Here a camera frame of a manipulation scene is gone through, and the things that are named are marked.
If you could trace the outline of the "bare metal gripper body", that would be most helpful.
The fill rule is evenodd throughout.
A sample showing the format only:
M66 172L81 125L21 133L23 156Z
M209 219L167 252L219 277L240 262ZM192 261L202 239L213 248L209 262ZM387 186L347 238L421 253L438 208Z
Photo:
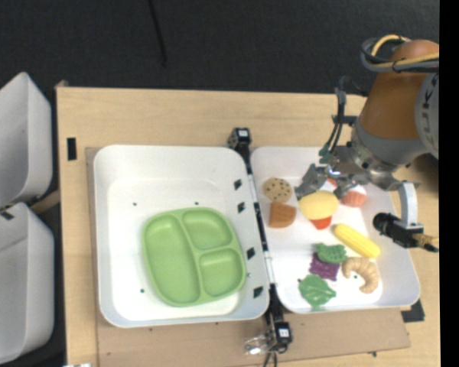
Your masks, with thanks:
M397 190L402 182L394 177L397 166L388 164L361 144L338 145L328 158L330 172L355 184L373 184L382 190Z

